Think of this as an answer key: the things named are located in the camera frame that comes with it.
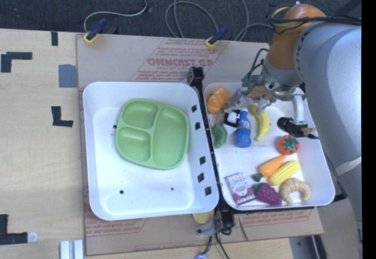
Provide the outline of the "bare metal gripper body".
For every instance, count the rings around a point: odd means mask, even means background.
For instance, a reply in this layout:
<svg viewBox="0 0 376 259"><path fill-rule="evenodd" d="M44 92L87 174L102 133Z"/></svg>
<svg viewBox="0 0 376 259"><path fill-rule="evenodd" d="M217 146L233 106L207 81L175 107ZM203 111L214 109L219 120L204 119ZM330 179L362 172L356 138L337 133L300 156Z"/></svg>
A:
<svg viewBox="0 0 376 259"><path fill-rule="evenodd" d="M289 101L296 90L294 86L287 86L264 75L246 75L241 80L242 87L246 88L246 95L251 99L275 102L276 100Z"/></svg>

